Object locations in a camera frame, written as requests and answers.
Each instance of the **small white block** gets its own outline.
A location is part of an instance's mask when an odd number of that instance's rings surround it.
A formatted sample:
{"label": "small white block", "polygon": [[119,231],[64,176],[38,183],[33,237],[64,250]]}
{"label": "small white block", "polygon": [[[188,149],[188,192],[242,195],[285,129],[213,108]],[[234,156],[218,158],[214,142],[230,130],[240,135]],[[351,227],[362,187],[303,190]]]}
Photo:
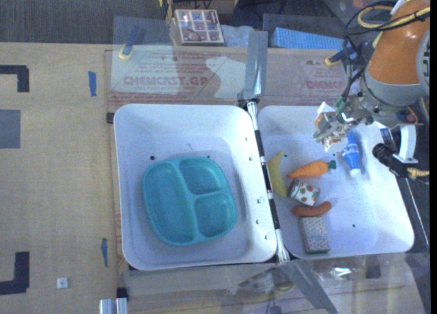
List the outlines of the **small white block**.
{"label": "small white block", "polygon": [[68,287],[68,278],[57,278],[56,284],[58,289],[66,289]]}

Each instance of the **white plastic tub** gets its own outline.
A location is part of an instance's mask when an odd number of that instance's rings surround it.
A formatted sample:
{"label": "white plastic tub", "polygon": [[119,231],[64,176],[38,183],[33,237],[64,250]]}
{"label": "white plastic tub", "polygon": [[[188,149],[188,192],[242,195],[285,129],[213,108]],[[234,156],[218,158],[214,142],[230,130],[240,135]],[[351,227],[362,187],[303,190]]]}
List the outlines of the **white plastic tub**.
{"label": "white plastic tub", "polygon": [[[324,152],[312,138],[315,106],[267,106],[258,115],[266,160],[279,150],[287,155],[281,173],[309,161],[335,159],[337,168],[307,181],[321,189],[320,199],[333,208],[323,219],[329,253],[304,252],[297,202],[275,195],[286,249],[303,259],[351,257],[409,250],[414,233],[395,176],[371,154],[382,142],[379,127],[356,128],[362,152],[362,177],[354,180],[340,158]],[[186,266],[257,263],[277,249],[272,214],[249,114],[236,106],[129,104],[114,117],[126,260],[140,270]],[[221,238],[190,246],[165,244],[147,220],[141,193],[145,170],[159,160],[209,157],[223,170],[237,209],[234,228]]]}

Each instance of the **wooden surface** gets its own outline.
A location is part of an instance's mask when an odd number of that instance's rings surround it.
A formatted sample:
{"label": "wooden surface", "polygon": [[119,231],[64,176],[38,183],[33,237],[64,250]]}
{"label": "wooden surface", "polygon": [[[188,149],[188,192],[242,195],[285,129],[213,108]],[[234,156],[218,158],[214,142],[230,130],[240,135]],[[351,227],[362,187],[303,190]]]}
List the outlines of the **wooden surface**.
{"label": "wooden surface", "polygon": [[[29,93],[17,93],[16,77],[0,75],[0,108],[21,111],[20,148],[0,149],[0,280],[12,280],[15,252],[30,252],[30,286],[0,296],[2,314],[97,313],[100,299],[116,297],[105,48],[0,46],[0,65],[30,70]],[[69,288],[57,289],[60,277]]]}

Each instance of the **gray square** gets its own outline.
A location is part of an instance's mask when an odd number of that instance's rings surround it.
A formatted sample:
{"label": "gray square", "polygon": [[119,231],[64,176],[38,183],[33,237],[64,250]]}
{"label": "gray square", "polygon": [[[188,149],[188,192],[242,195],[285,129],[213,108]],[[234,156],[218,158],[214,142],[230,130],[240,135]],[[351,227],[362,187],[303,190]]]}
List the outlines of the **gray square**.
{"label": "gray square", "polygon": [[19,149],[21,110],[0,110],[0,149]]}

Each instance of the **blue bottle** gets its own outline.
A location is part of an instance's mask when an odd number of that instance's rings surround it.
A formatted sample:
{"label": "blue bottle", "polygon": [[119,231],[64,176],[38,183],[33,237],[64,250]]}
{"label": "blue bottle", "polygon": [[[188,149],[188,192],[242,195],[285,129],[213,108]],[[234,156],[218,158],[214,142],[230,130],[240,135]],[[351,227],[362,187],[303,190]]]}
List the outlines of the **blue bottle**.
{"label": "blue bottle", "polygon": [[343,159],[347,162],[350,168],[350,175],[352,177],[358,177],[361,174],[360,170],[360,151],[356,144],[355,134],[353,132],[348,133],[348,144],[341,152]]}

